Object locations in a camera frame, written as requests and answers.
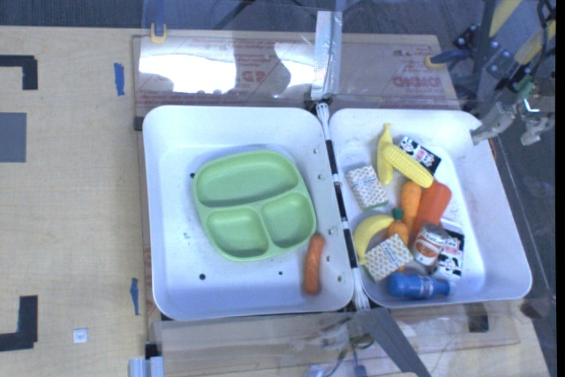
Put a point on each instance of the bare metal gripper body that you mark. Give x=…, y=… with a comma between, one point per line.
x=538, y=101

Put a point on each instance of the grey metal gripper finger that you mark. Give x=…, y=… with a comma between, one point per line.
x=535, y=129
x=493, y=121

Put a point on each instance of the black and white milk carton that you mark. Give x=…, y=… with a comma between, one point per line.
x=426, y=156
x=454, y=258

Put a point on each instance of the white plastic tray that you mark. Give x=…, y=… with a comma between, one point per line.
x=485, y=212
x=176, y=212

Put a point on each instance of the yellow corn cob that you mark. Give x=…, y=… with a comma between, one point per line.
x=408, y=165

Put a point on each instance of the orange carrot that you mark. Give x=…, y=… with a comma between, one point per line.
x=410, y=201

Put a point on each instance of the brown cardboard board, red print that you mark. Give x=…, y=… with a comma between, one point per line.
x=375, y=75

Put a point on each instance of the small can with orange label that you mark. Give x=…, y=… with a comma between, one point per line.
x=429, y=245

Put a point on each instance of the small carrot with green top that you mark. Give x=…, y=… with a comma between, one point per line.
x=398, y=227

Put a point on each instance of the white carton with yellow pattern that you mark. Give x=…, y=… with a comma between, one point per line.
x=366, y=187
x=388, y=258

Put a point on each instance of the blue bottle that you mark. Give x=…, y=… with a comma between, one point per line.
x=412, y=286

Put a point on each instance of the orange sausage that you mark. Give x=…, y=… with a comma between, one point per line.
x=313, y=265

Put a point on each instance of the green divided plate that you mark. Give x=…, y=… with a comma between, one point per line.
x=247, y=181

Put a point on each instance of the small white square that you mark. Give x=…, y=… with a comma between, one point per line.
x=80, y=335

